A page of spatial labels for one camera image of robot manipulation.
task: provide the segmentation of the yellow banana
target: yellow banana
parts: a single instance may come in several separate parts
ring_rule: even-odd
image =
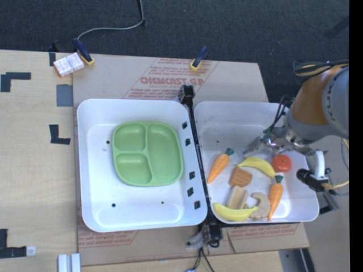
[[[251,209],[234,210],[217,202],[213,203],[213,208],[216,214],[220,217],[226,220],[233,220],[235,222],[242,222],[248,219],[254,211],[258,210],[258,207],[256,206]]]
[[[242,161],[242,163],[237,164],[237,166],[255,167],[264,172],[267,176],[271,178],[275,177],[275,170],[273,169],[272,165],[259,157],[247,157],[244,161]]]

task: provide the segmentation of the dark carpet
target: dark carpet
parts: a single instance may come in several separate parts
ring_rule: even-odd
[[[294,61],[349,58],[349,0],[142,0],[146,23],[82,36],[91,53],[256,62],[270,101],[300,88]],[[140,21],[137,0],[0,0],[0,49],[47,52]]]

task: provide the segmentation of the green divided plate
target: green divided plate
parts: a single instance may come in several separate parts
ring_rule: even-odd
[[[183,174],[179,137],[164,123],[140,121],[117,126],[112,152],[117,175],[129,185],[168,185]]]

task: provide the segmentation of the toy carrot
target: toy carrot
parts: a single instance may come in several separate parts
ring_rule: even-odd
[[[284,188],[281,185],[282,179],[284,177],[282,175],[276,175],[276,183],[273,184],[270,188],[270,194],[269,194],[269,200],[270,200],[270,212],[267,215],[267,219],[271,220],[271,217],[273,213],[275,212],[278,204],[280,203],[282,193],[284,191]]]
[[[211,183],[228,165],[229,156],[232,155],[234,151],[231,148],[227,148],[225,153],[219,154],[215,159],[212,168],[210,169],[207,183]]]

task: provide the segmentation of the toy tomato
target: toy tomato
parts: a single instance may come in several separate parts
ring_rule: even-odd
[[[291,160],[284,154],[278,154],[272,159],[272,167],[276,172],[287,172],[291,169]]]

